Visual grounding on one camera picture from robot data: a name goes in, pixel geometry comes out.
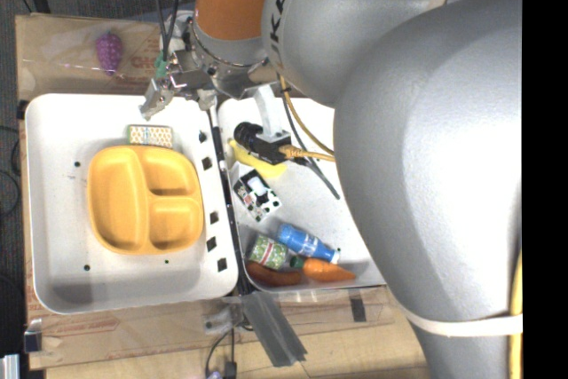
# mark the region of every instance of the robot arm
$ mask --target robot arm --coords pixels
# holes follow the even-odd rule
[[[429,1],[197,0],[185,52],[232,98],[264,72],[334,107],[343,193],[395,297],[481,320],[509,313],[520,252],[522,0]],[[432,377],[509,377],[505,335],[414,330]]]

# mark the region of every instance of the plastic bottle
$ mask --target plastic bottle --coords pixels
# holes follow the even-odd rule
[[[298,255],[324,259],[332,264],[339,261],[339,251],[326,247],[315,235],[296,229],[292,225],[280,225],[278,241]]]

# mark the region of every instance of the yellow divided tray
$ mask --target yellow divided tray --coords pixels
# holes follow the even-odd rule
[[[88,176],[92,230],[106,248],[155,255],[193,245],[203,229],[195,167],[157,146],[115,146],[98,152]]]

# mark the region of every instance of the toy vegetable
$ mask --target toy vegetable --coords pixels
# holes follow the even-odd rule
[[[302,274],[298,271],[276,272],[256,262],[248,262],[246,267],[250,278],[266,286],[294,286],[302,280]]]
[[[307,257],[304,259],[300,256],[294,256],[290,260],[290,266],[302,269],[302,272],[304,272],[307,277],[317,281],[331,282],[354,280],[356,278],[355,273],[349,272],[339,265],[331,264],[327,261],[316,259],[315,257]]]

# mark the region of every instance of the sink basin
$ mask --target sink basin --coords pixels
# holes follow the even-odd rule
[[[34,289],[52,312],[211,299],[228,294],[236,284],[238,267],[207,113],[192,101],[173,99],[146,122],[138,111],[143,102],[139,96],[48,94],[28,105]],[[183,229],[148,230],[123,238],[104,233],[121,249],[152,245],[160,250],[160,254],[119,254],[104,246],[91,228],[87,192],[91,162],[109,147],[125,146],[133,124],[172,128],[173,150],[194,166],[203,217],[193,243],[192,239],[187,243],[191,236]],[[109,192],[123,190],[120,181],[107,180]],[[191,223],[188,219],[196,208],[187,196],[192,190],[189,183],[182,184],[166,188],[146,178],[146,188],[154,190],[155,198],[147,201],[155,223]],[[185,194],[179,191],[184,185]]]

